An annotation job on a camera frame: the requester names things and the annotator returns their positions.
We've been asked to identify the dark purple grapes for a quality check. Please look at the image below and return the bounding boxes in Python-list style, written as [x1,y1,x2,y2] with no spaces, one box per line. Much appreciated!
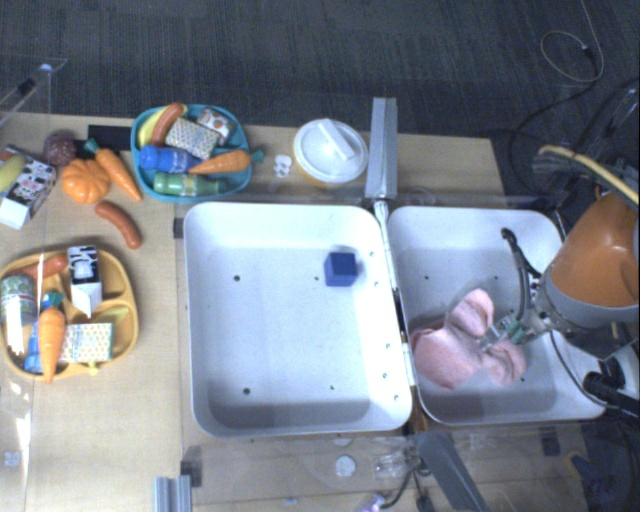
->
[42,130,78,168]

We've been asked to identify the white lidded yellow bowl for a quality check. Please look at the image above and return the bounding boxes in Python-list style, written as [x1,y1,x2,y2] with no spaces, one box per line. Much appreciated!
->
[292,117,370,189]

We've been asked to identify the black cylinder on white bracket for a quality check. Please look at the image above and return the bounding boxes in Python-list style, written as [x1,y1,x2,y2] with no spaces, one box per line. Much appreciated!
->
[583,344,640,417]

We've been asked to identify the yellow divided plate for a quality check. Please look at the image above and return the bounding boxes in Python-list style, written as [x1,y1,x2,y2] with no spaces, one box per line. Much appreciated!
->
[0,247,140,382]

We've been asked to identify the cow print milk carton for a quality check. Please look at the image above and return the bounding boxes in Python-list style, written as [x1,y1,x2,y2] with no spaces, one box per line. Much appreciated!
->
[66,244,104,319]
[0,145,58,232]

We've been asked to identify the small can with orange print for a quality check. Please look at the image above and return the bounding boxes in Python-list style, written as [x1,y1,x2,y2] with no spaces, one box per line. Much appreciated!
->
[195,107,238,147]

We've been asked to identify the pink cloth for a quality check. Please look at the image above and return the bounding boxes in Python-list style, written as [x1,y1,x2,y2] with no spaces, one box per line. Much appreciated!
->
[409,287,528,393]

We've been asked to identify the green bottle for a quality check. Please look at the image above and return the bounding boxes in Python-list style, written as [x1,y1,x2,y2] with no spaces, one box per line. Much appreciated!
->
[152,171,227,198]

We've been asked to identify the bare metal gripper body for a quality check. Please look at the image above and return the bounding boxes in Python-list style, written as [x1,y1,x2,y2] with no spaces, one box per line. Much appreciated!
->
[498,308,552,346]

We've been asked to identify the blue bottle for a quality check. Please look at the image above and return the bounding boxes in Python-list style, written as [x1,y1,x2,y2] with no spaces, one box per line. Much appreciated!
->
[23,319,44,375]
[138,144,202,174]

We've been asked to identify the white plastic tray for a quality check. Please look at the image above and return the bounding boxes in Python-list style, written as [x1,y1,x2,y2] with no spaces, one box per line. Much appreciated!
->
[182,201,414,439]
[387,205,608,427]

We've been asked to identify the orange carrot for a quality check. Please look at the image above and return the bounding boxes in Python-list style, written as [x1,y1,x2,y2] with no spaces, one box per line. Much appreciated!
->
[83,138,144,203]
[188,147,265,177]
[37,291,68,386]

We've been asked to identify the green patterned can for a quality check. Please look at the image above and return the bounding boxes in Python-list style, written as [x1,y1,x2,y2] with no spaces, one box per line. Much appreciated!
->
[0,274,39,327]

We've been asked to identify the patterned small carton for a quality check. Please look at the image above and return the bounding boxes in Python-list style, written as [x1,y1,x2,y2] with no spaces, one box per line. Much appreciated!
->
[164,116,222,162]
[59,322,115,364]

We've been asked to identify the blue divided plate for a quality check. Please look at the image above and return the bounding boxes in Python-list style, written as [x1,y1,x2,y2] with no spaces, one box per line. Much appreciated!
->
[130,103,254,204]

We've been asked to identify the blue cube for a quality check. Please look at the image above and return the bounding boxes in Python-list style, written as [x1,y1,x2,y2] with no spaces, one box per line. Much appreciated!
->
[323,250,360,288]

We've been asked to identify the orange pumpkin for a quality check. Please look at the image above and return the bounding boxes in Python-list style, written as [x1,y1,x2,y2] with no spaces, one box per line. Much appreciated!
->
[60,158,113,205]

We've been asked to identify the yellow-green corn cob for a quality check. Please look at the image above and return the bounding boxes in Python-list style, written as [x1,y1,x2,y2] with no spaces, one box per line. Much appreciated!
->
[0,154,27,195]

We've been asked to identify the yellow banana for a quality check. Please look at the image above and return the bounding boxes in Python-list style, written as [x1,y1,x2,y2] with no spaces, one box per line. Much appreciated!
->
[136,104,189,149]

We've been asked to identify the orange-brown sausage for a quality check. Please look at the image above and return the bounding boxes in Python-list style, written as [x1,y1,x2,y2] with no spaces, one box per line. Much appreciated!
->
[18,253,70,282]
[150,102,186,147]
[94,200,144,251]

